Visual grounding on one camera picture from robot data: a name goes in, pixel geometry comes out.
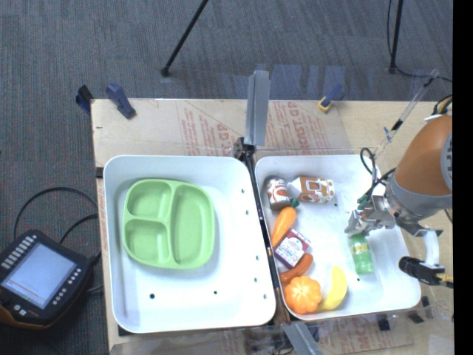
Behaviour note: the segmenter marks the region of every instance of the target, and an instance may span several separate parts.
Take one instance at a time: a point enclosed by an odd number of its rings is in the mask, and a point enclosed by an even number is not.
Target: screen
[[[75,266],[73,261],[38,243],[1,285],[44,309]]]

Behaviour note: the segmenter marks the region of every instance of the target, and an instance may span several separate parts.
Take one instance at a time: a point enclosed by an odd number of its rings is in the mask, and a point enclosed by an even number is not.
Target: gray fabric
[[[163,78],[201,1],[0,0],[0,249],[35,193],[70,186],[96,196],[90,117],[75,103],[84,84],[95,98],[106,98],[110,81],[129,98],[247,98],[248,77],[267,70],[271,99],[319,100],[342,83],[346,100],[388,101],[409,100],[423,83],[388,71],[389,0],[210,0]],[[398,68],[452,79],[452,50],[453,0],[404,0]],[[438,79],[423,99],[451,91]],[[18,232],[58,240],[94,211],[74,193],[52,192],[28,206]],[[65,244],[93,255],[97,220]],[[47,332],[0,325],[2,354],[55,354],[47,341],[63,354],[107,353],[103,295],[84,297]]]

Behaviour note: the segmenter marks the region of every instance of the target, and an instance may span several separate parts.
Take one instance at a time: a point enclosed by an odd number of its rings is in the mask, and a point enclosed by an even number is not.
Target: blue clamp
[[[128,98],[126,97],[123,88],[114,81],[111,81],[109,85],[106,86],[106,95],[110,100],[118,103],[118,110],[126,118],[130,119],[136,114],[136,111],[132,108]]]
[[[344,96],[345,92],[341,90],[341,84],[337,84],[327,96],[324,96],[323,99],[319,101],[317,107],[322,112],[327,112],[333,100],[341,100]]]
[[[75,96],[75,102],[77,105],[81,109],[85,110],[88,115],[90,115],[90,101],[93,99],[92,94],[85,84],[79,88],[77,95]]]

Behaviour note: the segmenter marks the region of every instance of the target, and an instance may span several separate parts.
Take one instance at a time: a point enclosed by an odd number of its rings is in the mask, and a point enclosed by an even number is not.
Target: green plate
[[[200,267],[214,252],[214,241],[214,205],[199,186],[143,179],[126,194],[123,244],[136,261],[161,268]]]

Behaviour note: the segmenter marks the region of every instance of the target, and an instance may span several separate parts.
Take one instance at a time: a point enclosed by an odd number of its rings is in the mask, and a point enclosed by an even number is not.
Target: table
[[[116,155],[221,155],[229,156],[237,138],[245,136],[246,104],[244,100],[188,99],[129,99],[137,115],[125,119],[113,101],[91,102],[92,134],[95,165],[98,171],[97,191],[101,230],[101,247],[106,300],[106,319],[111,354],[155,354],[157,349],[167,354],[246,354],[248,336],[265,344],[264,338],[275,334],[269,328],[222,330],[212,333],[176,333],[175,335],[119,335],[110,303],[109,252],[106,233],[106,212],[101,171]],[[362,147],[376,148],[400,117],[406,101],[335,101],[327,112],[317,109],[318,101],[270,101],[265,146],[256,156],[265,154],[310,155],[316,153],[359,153]],[[420,102],[409,114],[392,143],[378,159],[381,171],[386,171],[401,159],[407,144],[423,125],[423,118],[432,113],[432,102]],[[440,263],[453,273],[452,224],[443,212],[424,223],[433,229],[443,229],[439,237]],[[423,241],[405,234],[409,253],[425,259]],[[370,354],[429,354],[429,349],[443,346],[442,354],[453,354],[452,324],[453,290],[422,284],[422,295],[430,306],[413,312],[394,312],[399,327],[388,340],[375,338],[372,333],[345,333],[336,338],[321,337],[319,345],[327,354],[349,354],[370,351]],[[415,324],[409,314],[421,318]]]

